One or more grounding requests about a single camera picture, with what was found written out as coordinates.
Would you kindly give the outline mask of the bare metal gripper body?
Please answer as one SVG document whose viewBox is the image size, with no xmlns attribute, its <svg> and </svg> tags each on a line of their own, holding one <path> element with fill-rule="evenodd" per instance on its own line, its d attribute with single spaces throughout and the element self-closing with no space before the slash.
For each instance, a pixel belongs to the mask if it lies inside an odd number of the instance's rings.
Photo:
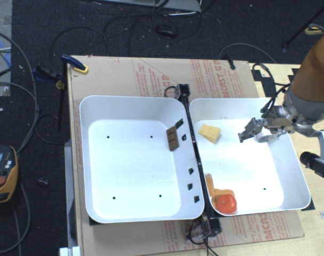
<svg viewBox="0 0 324 256">
<path fill-rule="evenodd" d="M 263 125 L 271 133 L 293 133 L 293 125 L 286 116 L 282 106 L 273 106 L 262 114 Z"/>
</svg>

